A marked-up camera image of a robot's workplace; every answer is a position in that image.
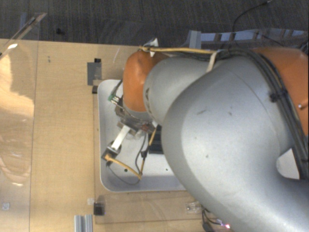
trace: wooden table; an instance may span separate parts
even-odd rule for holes
[[[87,63],[100,58],[102,78],[120,79],[126,59],[137,47],[38,42],[37,49],[29,230],[72,232],[75,215],[93,213],[88,201],[95,197],[98,171]],[[95,232],[203,231],[197,219],[93,225]],[[10,229],[7,225],[1,231]]]

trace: gray carpet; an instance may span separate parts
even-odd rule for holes
[[[181,45],[190,29],[232,30],[243,11],[266,0],[0,0],[0,38],[10,38],[20,16],[47,12],[45,41],[139,45],[152,37],[161,46]],[[309,0],[274,0],[242,16],[235,30],[284,28],[308,31]]]

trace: wooden surface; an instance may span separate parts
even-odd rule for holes
[[[119,79],[134,46],[39,42],[31,172],[30,231],[72,232],[74,216],[93,213],[94,119],[87,62]],[[96,224],[95,232],[199,232],[201,221]]]

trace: white tray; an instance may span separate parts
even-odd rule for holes
[[[103,81],[98,87],[98,109],[99,109],[99,125],[100,125],[100,157],[105,151],[108,143],[113,141],[118,135],[120,129],[117,122],[120,120],[116,116],[115,105],[108,101],[112,89],[117,85],[119,80]],[[119,87],[117,95],[122,96],[122,85]],[[128,135],[122,143],[121,153],[117,156],[117,160],[122,161],[133,169],[135,168],[135,157],[140,150],[143,137],[137,139],[132,135]],[[137,177],[130,171],[115,163],[111,164],[111,170],[122,180],[128,183],[136,183]],[[100,178],[103,186],[116,192],[128,191],[176,191],[185,190],[183,185],[174,175],[169,167],[164,155],[148,154],[143,170],[142,180],[137,184],[130,185],[120,180],[115,174],[106,167],[106,161],[100,159]]]

